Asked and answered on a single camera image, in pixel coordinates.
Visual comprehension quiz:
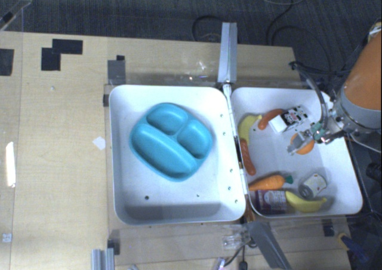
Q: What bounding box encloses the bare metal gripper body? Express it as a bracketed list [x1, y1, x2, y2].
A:
[309, 104, 349, 145]

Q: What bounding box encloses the orange round toy bread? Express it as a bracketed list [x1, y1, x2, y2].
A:
[289, 132, 317, 156]

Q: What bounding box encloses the white plastic tray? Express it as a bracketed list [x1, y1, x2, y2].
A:
[230, 87, 364, 219]
[108, 84, 247, 226]

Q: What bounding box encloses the white cow print carton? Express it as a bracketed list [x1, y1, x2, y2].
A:
[268, 105, 310, 134]

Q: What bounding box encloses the orange sausage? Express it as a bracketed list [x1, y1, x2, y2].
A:
[257, 108, 286, 131]
[239, 138, 257, 177]

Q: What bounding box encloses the small white can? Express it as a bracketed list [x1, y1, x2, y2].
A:
[298, 173, 328, 200]

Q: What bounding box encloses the orange carrot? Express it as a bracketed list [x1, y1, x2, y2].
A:
[248, 174, 294, 192]

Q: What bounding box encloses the yellow banana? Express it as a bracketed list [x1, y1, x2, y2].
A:
[284, 190, 328, 214]
[237, 113, 263, 145]

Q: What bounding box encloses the purple label bottle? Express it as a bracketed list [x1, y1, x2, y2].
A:
[254, 189, 297, 216]

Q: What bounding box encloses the blue divided plate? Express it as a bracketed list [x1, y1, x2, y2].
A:
[128, 102, 214, 183]

